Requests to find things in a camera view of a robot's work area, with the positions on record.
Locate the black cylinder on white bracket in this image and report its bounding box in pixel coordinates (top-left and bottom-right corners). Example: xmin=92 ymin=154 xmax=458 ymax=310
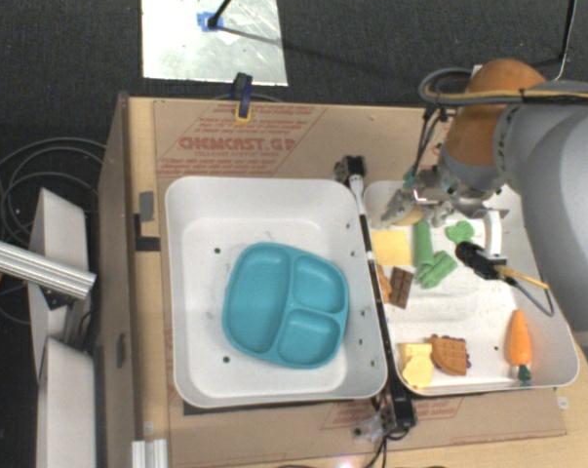
xmin=454 ymin=209 xmax=510 ymax=282

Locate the green celery stick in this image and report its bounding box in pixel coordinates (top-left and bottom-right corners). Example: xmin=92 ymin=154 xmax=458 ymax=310
xmin=412 ymin=218 xmax=435 ymax=268
xmin=415 ymin=250 xmax=458 ymax=290

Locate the teal divided plate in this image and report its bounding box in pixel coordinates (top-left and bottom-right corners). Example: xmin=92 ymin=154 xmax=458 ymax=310
xmin=220 ymin=241 xmax=350 ymax=371

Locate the tan toy potato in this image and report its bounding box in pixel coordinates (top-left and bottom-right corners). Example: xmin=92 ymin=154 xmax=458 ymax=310
xmin=395 ymin=205 xmax=424 ymax=227

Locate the orange brown biscuit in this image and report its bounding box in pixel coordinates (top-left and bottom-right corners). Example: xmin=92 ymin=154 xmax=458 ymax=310
xmin=373 ymin=262 xmax=393 ymax=304

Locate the yellow cheese slice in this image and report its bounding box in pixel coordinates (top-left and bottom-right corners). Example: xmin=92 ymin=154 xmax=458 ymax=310
xmin=369 ymin=228 xmax=414 ymax=267

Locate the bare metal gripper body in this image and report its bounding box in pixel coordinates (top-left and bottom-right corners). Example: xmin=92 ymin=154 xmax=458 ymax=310
xmin=412 ymin=166 xmax=510 ymax=224

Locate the brown waffle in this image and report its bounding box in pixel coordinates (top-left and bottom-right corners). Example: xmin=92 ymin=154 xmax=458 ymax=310
xmin=428 ymin=333 xmax=471 ymax=377

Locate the thin black and white rod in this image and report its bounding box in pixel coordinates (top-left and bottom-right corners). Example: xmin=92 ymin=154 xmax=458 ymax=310
xmin=349 ymin=175 xmax=408 ymax=409

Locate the orange carrot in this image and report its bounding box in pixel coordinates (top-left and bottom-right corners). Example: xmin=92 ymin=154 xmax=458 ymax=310
xmin=504 ymin=308 xmax=534 ymax=385

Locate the white plastic tray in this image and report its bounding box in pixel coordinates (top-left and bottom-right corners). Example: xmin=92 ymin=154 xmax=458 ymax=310
xmin=362 ymin=178 xmax=581 ymax=398
xmin=164 ymin=175 xmax=390 ymax=409

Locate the black block with thin wires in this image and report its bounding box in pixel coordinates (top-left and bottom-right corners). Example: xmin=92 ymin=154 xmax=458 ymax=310
xmin=370 ymin=391 xmax=417 ymax=434
xmin=333 ymin=154 xmax=370 ymax=185

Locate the green broccoli piece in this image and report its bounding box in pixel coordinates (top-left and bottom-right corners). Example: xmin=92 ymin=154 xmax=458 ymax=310
xmin=444 ymin=219 xmax=476 ymax=246

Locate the brown chocolate bar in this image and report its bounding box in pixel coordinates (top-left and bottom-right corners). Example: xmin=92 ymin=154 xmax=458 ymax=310
xmin=387 ymin=266 xmax=416 ymax=310

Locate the brown cardboard board red print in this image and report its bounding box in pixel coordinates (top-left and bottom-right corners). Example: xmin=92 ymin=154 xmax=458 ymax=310
xmin=151 ymin=98 xmax=568 ymax=453

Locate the yellow toy food piece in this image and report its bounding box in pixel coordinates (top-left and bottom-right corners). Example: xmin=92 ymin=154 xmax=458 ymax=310
xmin=396 ymin=341 xmax=436 ymax=390

